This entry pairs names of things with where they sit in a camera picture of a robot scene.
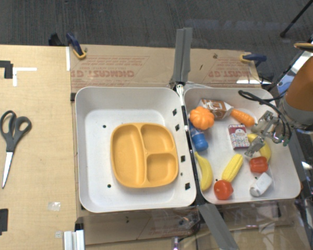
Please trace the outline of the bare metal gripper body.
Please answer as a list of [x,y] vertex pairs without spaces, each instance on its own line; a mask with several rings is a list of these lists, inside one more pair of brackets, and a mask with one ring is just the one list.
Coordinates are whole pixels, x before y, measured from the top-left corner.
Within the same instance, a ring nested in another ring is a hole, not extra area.
[[268,115],[264,118],[266,125],[263,129],[263,137],[269,138],[275,144],[288,144],[291,138],[291,127],[281,117]]

